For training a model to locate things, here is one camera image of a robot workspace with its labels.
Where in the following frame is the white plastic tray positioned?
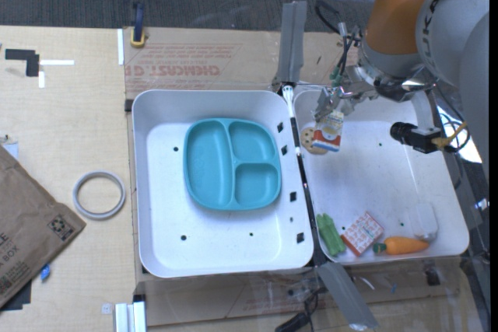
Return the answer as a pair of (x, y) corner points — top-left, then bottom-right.
(131, 89), (315, 279)
(292, 89), (471, 267)

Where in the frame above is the green toy vegetable bundle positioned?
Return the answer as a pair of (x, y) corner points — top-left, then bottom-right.
(315, 213), (348, 258)

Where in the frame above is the brown paper envelope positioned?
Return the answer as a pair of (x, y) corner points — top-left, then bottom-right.
(0, 143), (88, 310)

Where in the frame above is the brown cardboard board red print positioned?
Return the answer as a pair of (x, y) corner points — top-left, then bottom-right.
(123, 26), (470, 328)

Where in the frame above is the white tape roll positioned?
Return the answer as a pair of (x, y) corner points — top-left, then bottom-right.
(72, 170), (127, 222)

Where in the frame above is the black cylinder on white bracket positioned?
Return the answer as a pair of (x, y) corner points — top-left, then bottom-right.
(389, 92), (444, 155)

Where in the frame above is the teal divided plate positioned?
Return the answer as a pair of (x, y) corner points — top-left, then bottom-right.
(183, 117), (283, 212)

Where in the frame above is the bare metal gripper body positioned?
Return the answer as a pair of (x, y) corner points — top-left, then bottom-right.
(338, 64), (436, 107)

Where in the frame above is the white red and blue carton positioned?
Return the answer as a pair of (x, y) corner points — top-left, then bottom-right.
(310, 110), (345, 154)

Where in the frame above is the orange and white packet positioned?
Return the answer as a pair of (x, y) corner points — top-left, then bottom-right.
(340, 211), (386, 258)

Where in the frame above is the orange carrot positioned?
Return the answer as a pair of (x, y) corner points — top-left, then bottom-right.
(372, 236), (430, 257)

